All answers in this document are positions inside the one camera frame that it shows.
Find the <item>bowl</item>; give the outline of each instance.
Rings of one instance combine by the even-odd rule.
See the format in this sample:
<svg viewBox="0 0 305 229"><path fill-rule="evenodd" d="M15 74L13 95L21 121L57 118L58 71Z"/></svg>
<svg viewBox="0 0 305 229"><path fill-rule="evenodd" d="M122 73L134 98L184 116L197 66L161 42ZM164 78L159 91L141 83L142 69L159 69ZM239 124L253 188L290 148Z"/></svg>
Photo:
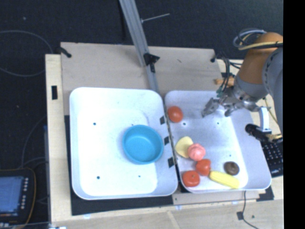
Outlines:
<svg viewBox="0 0 305 229"><path fill-rule="evenodd" d="M122 142L126 156L136 164L156 162L164 150L160 135L146 125L134 125L128 128Z"/></svg>

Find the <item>white tray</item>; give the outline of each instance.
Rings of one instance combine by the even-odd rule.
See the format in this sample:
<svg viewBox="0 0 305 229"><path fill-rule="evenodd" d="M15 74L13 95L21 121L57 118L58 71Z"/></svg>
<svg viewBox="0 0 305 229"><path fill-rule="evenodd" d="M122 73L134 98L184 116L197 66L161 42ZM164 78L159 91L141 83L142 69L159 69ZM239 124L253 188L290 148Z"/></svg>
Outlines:
<svg viewBox="0 0 305 229"><path fill-rule="evenodd" d="M155 163L137 165L122 149L132 125L148 125L164 143ZM83 199L167 196L178 186L161 97L151 90L89 88L70 95L72 187Z"/></svg>
<svg viewBox="0 0 305 229"><path fill-rule="evenodd" d="M271 184L271 175L261 148L254 137L249 136L245 126L252 123L250 112L241 109L224 116L224 108L219 107L213 114L202 118L201 111L211 97L212 91L172 91L165 96L165 106L176 105L183 111L183 120L170 122L173 146L184 136L189 136L194 143L200 143L206 149L204 158L211 160L212 170L224 172L224 163L234 161L240 167L235 177L240 180L240 190L266 189ZM178 154L179 175L187 170L195 170L195 161ZM206 193L230 189L208 177L201 177L196 187L186 187L192 193Z"/></svg>

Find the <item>metal bar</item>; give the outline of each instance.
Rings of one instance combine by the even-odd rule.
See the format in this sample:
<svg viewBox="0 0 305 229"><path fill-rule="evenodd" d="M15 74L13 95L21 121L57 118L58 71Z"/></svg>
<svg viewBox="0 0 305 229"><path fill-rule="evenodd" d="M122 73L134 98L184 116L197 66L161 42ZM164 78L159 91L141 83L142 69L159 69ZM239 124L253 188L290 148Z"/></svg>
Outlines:
<svg viewBox="0 0 305 229"><path fill-rule="evenodd" d="M146 38L144 35L141 19L135 4L135 0L119 0L122 11L124 13L126 23L132 37L133 44L137 50L138 58L141 66L146 66L144 55L149 53ZM155 77L155 73L150 70L150 67L146 67L148 82L150 88L156 92L159 92L158 83Z"/></svg>

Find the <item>wooden table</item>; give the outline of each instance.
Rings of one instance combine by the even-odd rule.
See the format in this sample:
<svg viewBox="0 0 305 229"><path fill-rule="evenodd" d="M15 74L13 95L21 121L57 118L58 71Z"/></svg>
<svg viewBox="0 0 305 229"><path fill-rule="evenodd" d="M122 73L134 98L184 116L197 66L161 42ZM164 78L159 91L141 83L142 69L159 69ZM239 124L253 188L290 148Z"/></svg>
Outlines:
<svg viewBox="0 0 305 229"><path fill-rule="evenodd" d="M50 165L51 224L67 228L249 228L238 220L243 192L173 194L173 204L72 216L64 116L69 95L76 87L149 89L133 46L62 43L71 55L46 55L46 89ZM171 90L216 90L221 62L210 62L211 49L150 47L160 56L156 77L160 95ZM254 123L258 116L253 115ZM272 128L278 130L275 123ZM284 227L283 177L272 179L274 200L256 202L265 191L247 191L245 219L259 228Z"/></svg>

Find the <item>black bracket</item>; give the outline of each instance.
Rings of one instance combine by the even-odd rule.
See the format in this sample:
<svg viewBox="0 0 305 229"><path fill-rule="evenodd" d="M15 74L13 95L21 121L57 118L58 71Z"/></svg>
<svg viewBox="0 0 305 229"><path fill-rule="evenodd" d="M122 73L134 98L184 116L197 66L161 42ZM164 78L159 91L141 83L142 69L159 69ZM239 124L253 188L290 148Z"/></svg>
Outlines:
<svg viewBox="0 0 305 229"><path fill-rule="evenodd" d="M154 68L154 64L160 59L160 57L152 55L150 53L145 53L143 55L145 64L150 66L151 72L156 73L156 70Z"/></svg>

